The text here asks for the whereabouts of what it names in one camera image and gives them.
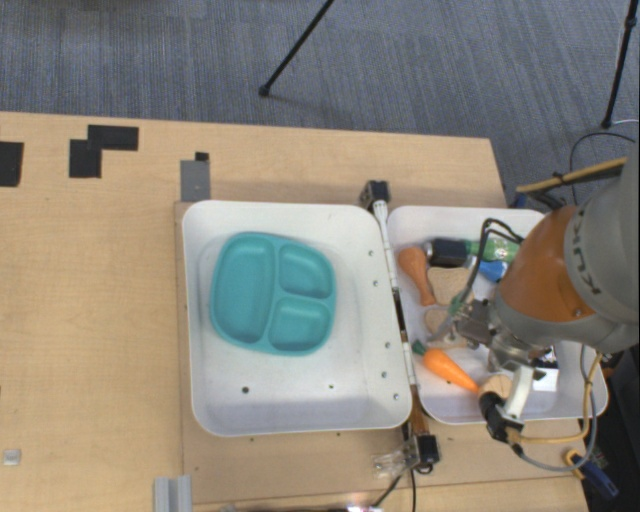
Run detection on tan round toy bread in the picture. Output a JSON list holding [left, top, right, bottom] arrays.
[[478, 374, 514, 402]]

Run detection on blue can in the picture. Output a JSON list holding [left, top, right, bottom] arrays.
[[469, 256, 510, 284]]

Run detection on black block with thin wires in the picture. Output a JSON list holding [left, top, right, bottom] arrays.
[[416, 433, 443, 472], [363, 180, 392, 206]]

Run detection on thin black and white rod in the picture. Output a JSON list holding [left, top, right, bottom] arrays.
[[372, 198, 429, 441]]

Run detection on black can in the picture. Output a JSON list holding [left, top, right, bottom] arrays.
[[423, 238, 470, 268]]

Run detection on teal divided plate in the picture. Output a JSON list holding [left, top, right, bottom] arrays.
[[208, 230, 338, 357]]

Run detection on black cylinder on white bracket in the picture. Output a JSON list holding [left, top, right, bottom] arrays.
[[478, 363, 536, 445]]

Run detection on white plastic tray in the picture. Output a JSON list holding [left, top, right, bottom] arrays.
[[181, 199, 414, 438], [387, 204, 610, 426]]

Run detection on orange toy carrot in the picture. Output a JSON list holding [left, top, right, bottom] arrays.
[[410, 339, 481, 395]]

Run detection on black tripod leg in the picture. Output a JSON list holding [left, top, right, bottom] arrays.
[[257, 0, 337, 98], [600, 0, 640, 130]]

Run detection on orange toy drumstick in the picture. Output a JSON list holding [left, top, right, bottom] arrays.
[[397, 246, 438, 308]]

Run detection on tan toy bread slice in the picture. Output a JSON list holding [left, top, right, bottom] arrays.
[[424, 306, 472, 350], [427, 265, 477, 307]]

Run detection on green bottle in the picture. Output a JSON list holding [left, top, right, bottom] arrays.
[[464, 237, 525, 263]]

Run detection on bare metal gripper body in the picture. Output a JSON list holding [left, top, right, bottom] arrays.
[[456, 298, 552, 374]]

